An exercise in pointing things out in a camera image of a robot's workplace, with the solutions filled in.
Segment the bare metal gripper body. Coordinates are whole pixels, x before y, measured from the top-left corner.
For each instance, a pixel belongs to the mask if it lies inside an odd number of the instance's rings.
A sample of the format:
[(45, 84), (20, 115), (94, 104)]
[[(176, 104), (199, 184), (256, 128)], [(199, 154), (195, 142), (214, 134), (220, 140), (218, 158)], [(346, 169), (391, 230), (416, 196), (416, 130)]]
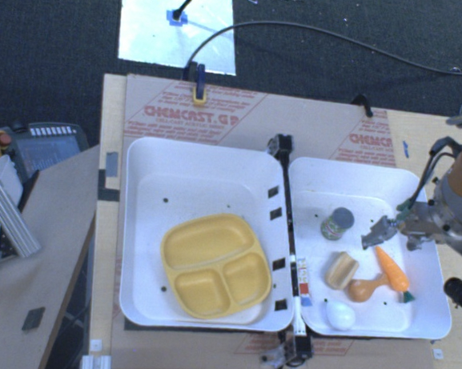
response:
[(448, 245), (462, 256), (462, 211), (445, 205), (415, 203), (402, 221), (399, 231), (407, 235), (430, 235), (437, 244)]

